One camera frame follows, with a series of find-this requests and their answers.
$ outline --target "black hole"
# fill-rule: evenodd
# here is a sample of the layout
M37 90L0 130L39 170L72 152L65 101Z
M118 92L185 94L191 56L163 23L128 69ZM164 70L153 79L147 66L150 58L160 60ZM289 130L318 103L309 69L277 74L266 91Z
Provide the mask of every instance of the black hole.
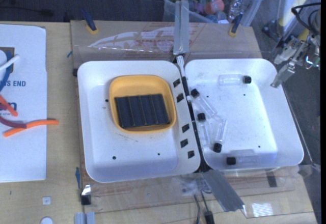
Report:
M179 103L184 98L183 93L177 96L177 102Z
M180 142L181 148L185 147L188 144L188 139L184 139Z
M179 85L181 82L180 82L180 79L178 78L177 80L175 80L173 82L173 86L176 87L177 85Z
M194 157L195 152L194 151L189 151L188 152L188 159L190 159L191 157Z
M186 132L189 129L189 124L186 124L182 127L182 132Z
M235 164L236 164L236 159L235 159L235 157L227 157L227 158L226 158L226 164L227 164L227 165L235 165Z

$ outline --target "plastic vial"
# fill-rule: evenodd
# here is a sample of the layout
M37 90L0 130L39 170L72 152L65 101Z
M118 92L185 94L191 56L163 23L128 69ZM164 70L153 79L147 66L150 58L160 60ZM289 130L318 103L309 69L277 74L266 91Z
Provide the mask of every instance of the plastic vial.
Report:
M212 119L212 132L211 136L213 139L213 151L216 153L220 153L222 149L222 145L224 143L224 130L226 125L226 120L221 117L215 115Z
M256 164L258 162L256 156L237 156L237 157L227 157L226 164L227 165L235 165L238 164Z
M203 142L202 147L204 145L209 145L209 136L208 136L208 126L204 113L200 113L197 115L198 117L198 130L200 140Z
M240 84L251 83L251 77L248 75L220 75L219 85L220 86L230 86L230 85L240 85Z
M193 102L195 105L198 106L198 108L201 108L204 112L204 114L206 115L207 118L211 118L214 115L217 114L217 112L215 111L215 109L207 102L207 100L205 99L205 97L200 96L199 92L197 91L197 89L193 89L190 92L191 96L193 97Z

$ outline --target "white tray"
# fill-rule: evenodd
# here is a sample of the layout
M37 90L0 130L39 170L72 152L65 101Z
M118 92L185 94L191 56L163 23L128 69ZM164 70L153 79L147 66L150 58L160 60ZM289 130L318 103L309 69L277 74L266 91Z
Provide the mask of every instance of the white tray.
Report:
M108 89L124 75L157 75L170 86L177 121L153 134L128 134L113 122ZM98 182L126 181L188 174L196 171L200 156L178 68L167 61L94 61L78 69L78 90L86 170ZM189 130L182 132L182 126Z
M193 60L185 66L189 89L208 98L219 116L227 120L221 153L203 148L212 169L240 170L296 165L303 159L300 138L282 87L270 86L274 66L264 59ZM219 86L221 74L249 75L252 83ZM170 86L177 121L160 133L127 134L114 124L108 89L124 75L156 75ZM167 61L94 61L78 70L78 89L86 170L98 182L115 182L189 174L196 171L200 156L184 90L173 82L181 76ZM189 130L182 132L188 124ZM227 157L236 157L227 165Z
M189 89L196 88L227 120L221 153L203 149L213 169L233 170L297 165L303 159L282 86L270 86L275 67L264 59L193 60L185 67ZM249 75L251 84L219 86L219 75ZM235 157L235 165L226 158Z

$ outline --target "test tube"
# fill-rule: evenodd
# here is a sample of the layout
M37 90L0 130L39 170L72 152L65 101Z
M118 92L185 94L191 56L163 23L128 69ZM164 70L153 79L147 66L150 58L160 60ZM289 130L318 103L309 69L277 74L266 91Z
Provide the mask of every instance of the test tube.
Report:
M212 140L213 140L213 146L212 149L216 153L220 153L222 150L222 145L225 141L225 135L224 130L226 126L226 120L219 117L218 115L215 115L212 119Z
M248 75L220 75L219 76L219 85L220 86L230 86L230 85L240 85L240 84L251 83L251 77Z
M202 142L202 147L205 145L209 145L209 131L208 131L208 125L206 121L206 117L204 113L199 113L197 115L198 117L198 130L199 130L199 138Z
M205 97L199 94L196 88L193 89L190 94L193 97L194 104L197 105L198 108L201 108L203 110L207 118L212 118L214 115L217 114L214 107L208 103Z

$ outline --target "black mark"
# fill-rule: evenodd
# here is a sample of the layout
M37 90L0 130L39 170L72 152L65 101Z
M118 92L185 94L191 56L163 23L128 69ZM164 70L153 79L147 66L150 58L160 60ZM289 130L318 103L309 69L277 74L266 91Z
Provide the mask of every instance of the black mark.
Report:
M179 103L184 98L183 93L177 96L177 102Z
M182 132L186 132L189 129L189 124L186 124L182 127Z
M273 172L267 172L268 184L271 188L277 187L276 178Z
M235 165L235 164L236 164L236 159L235 159L235 157L227 157L227 158L226 158L226 164L227 164L227 165Z
M188 144L188 139L184 139L180 142L181 148L185 147Z
M195 152L194 151L189 151L188 152L188 159L190 159L191 157L194 157Z
M173 86L174 86L174 87L177 87L180 83L181 83L181 81L180 81L180 79L178 78L177 80L175 80L175 81L173 82Z

